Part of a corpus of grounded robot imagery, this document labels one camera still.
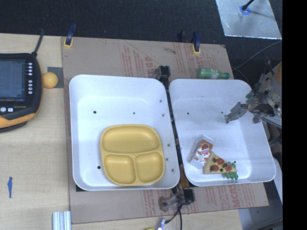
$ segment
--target cardboard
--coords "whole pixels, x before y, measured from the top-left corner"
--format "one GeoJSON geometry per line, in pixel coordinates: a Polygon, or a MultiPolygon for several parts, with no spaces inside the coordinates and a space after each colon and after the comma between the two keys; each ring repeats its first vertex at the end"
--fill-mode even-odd
{"type": "MultiPolygon", "coordinates": [[[[201,44],[200,49],[196,55],[189,43],[77,37],[71,48],[62,46],[72,224],[166,216],[175,211],[163,212],[158,205],[159,198],[170,197],[172,190],[90,192],[76,186],[72,175],[70,80],[79,74],[150,78],[160,65],[170,67],[170,81],[195,79],[199,67],[229,72],[229,79],[233,79],[224,46],[201,44]]],[[[194,187],[193,191],[196,201],[183,208],[182,214],[268,205],[263,183],[194,187]]]]}

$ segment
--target black floor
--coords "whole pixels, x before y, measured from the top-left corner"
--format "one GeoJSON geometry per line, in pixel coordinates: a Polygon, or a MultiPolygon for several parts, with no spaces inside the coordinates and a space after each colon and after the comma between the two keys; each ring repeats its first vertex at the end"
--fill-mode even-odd
{"type": "MultiPolygon", "coordinates": [[[[269,1],[283,35],[283,0],[269,1]]],[[[76,23],[80,37],[174,42],[181,30],[191,39],[197,31],[201,43],[225,45],[233,68],[279,41],[225,36],[215,0],[0,0],[0,14],[0,33],[37,34],[43,28],[45,35],[66,36],[76,23]]],[[[266,57],[277,65],[282,43],[240,68],[247,80],[237,71],[235,78],[254,86],[266,57]]]]}

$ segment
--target wooden table surface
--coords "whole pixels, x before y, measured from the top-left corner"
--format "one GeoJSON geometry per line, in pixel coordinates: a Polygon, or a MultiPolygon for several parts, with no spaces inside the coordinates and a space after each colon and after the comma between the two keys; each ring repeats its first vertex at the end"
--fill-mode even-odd
{"type": "MultiPolygon", "coordinates": [[[[0,53],[31,53],[39,35],[0,34],[0,53]]],[[[44,36],[37,60],[42,73],[62,67],[61,37],[44,36]]],[[[50,230],[52,213],[70,210],[62,88],[43,90],[38,115],[25,126],[0,133],[0,229],[50,230]],[[8,181],[12,177],[12,197],[8,181]]],[[[74,224],[73,230],[144,230],[159,217],[74,224]]],[[[237,210],[182,215],[183,229],[242,229],[237,210]]],[[[180,229],[176,216],[165,230],[180,229]]]]}

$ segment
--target yellow divided plate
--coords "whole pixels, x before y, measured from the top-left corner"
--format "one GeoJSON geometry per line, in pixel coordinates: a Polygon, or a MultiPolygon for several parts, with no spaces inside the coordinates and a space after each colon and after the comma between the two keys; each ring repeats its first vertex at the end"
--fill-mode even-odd
{"type": "Polygon", "coordinates": [[[107,178],[117,185],[157,182],[165,171],[158,133],[147,125],[116,125],[100,138],[101,160],[107,178]]]}

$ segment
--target pizza slice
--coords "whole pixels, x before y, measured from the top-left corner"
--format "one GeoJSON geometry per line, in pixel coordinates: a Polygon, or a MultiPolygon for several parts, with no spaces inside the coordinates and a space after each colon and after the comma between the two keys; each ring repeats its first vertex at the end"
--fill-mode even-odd
{"type": "Polygon", "coordinates": [[[236,173],[237,169],[234,163],[226,162],[224,159],[211,151],[208,161],[203,168],[204,174],[212,173],[236,173]]]}

